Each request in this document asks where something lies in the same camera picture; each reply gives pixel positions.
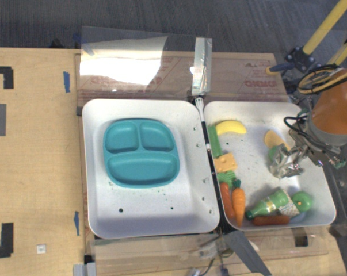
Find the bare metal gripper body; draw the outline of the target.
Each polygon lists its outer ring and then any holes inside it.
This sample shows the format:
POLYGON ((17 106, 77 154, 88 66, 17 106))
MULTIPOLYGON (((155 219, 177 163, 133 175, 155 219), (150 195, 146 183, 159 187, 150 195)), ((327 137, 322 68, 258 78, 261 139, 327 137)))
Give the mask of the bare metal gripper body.
POLYGON ((290 136, 295 142, 295 148, 302 151, 316 166, 342 166, 341 149, 317 141, 312 134, 306 134, 303 131, 289 130, 290 136))

